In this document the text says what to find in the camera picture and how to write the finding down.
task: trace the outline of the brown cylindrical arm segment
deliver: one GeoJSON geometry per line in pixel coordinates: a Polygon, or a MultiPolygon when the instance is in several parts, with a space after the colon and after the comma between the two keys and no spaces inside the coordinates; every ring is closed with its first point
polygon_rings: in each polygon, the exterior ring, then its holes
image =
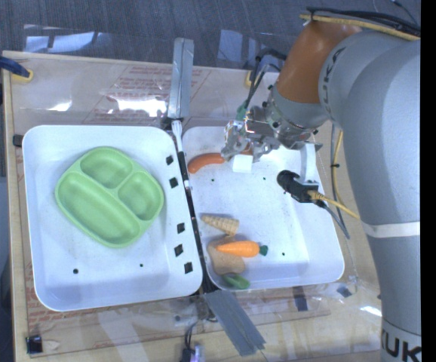
{"type": "Polygon", "coordinates": [[[293,44],[277,79],[281,96],[299,103],[319,103],[318,76],[329,53],[358,26],[312,21],[293,44]]]}

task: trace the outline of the toy ice cream cone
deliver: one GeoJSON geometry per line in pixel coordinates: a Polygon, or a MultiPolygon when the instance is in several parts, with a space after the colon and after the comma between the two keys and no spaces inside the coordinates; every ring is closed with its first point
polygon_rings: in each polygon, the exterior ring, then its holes
{"type": "Polygon", "coordinates": [[[232,219],[230,217],[221,217],[214,216],[210,214],[205,214],[201,216],[201,219],[220,231],[225,232],[228,236],[235,236],[238,226],[240,225],[240,221],[237,219],[232,219]]]}

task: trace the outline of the white tray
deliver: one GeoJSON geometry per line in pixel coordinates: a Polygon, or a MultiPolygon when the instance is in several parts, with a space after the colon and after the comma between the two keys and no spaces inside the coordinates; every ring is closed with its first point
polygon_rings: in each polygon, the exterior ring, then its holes
{"type": "MultiPolygon", "coordinates": [[[[223,143],[223,127],[192,127],[183,136],[186,160],[219,152],[223,143]]],[[[249,280],[250,289],[320,284],[342,276],[344,260],[331,216],[284,194],[276,180],[284,169],[298,172],[300,154],[281,147],[263,155],[251,173],[233,172],[230,161],[189,175],[207,272],[218,287],[234,289],[214,272],[206,250],[223,233],[202,222],[202,213],[231,215],[240,220],[239,237],[269,246],[266,256],[244,260],[241,275],[249,280]]],[[[320,182],[316,169],[314,179],[320,182]]]]}
{"type": "Polygon", "coordinates": [[[176,149],[167,133],[155,127],[38,126],[23,139],[23,164],[35,291],[45,306],[69,311],[123,305],[188,296],[200,287],[198,249],[176,149]],[[60,176],[98,146],[122,150],[164,191],[158,218],[125,248],[105,247],[81,232],[55,201],[60,176]],[[173,159],[169,165],[167,157],[173,159]],[[171,187],[173,178],[178,186],[171,187]],[[179,232],[179,224],[184,231],[179,232]],[[175,248],[182,251],[178,256],[175,248]]]}

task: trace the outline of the yellow cable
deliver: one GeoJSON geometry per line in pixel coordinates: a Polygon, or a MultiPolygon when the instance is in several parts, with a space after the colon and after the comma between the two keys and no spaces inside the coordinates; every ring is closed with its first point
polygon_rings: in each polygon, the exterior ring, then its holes
{"type": "Polygon", "coordinates": [[[339,132],[339,136],[337,137],[337,142],[336,142],[336,148],[335,151],[333,153],[333,161],[332,161],[332,176],[333,176],[333,190],[336,193],[337,196],[337,200],[339,200],[339,203],[345,205],[345,202],[342,200],[342,198],[340,197],[339,194],[339,189],[337,186],[337,156],[339,155],[339,148],[340,148],[340,144],[342,143],[342,137],[343,137],[344,133],[342,132],[342,130],[339,132]]]}
{"type": "Polygon", "coordinates": [[[315,190],[309,190],[307,192],[312,200],[322,200],[326,201],[329,204],[335,205],[336,207],[342,209],[344,212],[346,212],[349,216],[354,217],[357,220],[360,220],[361,218],[356,213],[352,212],[350,209],[348,209],[345,205],[333,200],[332,198],[328,198],[325,195],[322,195],[320,192],[317,192],[315,190]]]}

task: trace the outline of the table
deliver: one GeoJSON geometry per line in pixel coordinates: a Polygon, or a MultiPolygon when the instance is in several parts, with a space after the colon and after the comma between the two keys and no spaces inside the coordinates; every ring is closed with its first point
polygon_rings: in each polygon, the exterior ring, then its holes
{"type": "MultiPolygon", "coordinates": [[[[174,304],[184,305],[179,307],[182,309],[180,314],[186,313],[188,306],[183,301],[90,310],[72,313],[67,318],[62,313],[41,309],[32,291],[22,154],[21,148],[14,145],[15,134],[24,135],[37,124],[144,122],[140,112],[119,112],[119,109],[109,112],[106,96],[119,95],[111,92],[114,86],[109,83],[124,83],[130,77],[129,72],[135,71],[135,76],[141,79],[136,80],[131,89],[137,93],[163,94],[167,90],[165,83],[170,76],[170,66],[15,51],[3,54],[34,72],[34,78],[27,86],[9,72],[2,73],[15,360],[179,360],[187,326],[177,325],[174,304]],[[147,85],[149,74],[154,77],[154,84],[147,85]],[[165,323],[158,329],[150,328],[149,324],[141,325],[149,316],[165,323]],[[28,354],[26,337],[36,333],[43,338],[44,352],[28,354]]],[[[219,124],[233,116],[247,96],[246,75],[247,71],[237,69],[195,67],[193,118],[188,126],[202,121],[219,124]]],[[[251,105],[266,98],[266,88],[276,76],[273,73],[266,75],[251,105]]],[[[324,144],[318,153],[318,169],[326,194],[331,194],[327,169],[330,129],[331,125],[327,123],[315,136],[317,142],[324,144]]],[[[342,199],[357,210],[341,154],[339,162],[342,199]]],[[[376,271],[361,224],[347,216],[345,221],[352,239],[347,241],[336,229],[345,258],[345,273],[340,282],[350,288],[352,295],[346,298],[338,295],[334,284],[304,287],[302,291],[309,310],[299,312],[293,304],[292,289],[257,293],[249,308],[254,310],[252,320],[265,338],[266,348],[251,357],[240,357],[220,325],[209,323],[197,326],[193,335],[193,342],[204,346],[207,361],[311,357],[323,362],[379,360],[380,300],[377,298],[376,271]]]]}

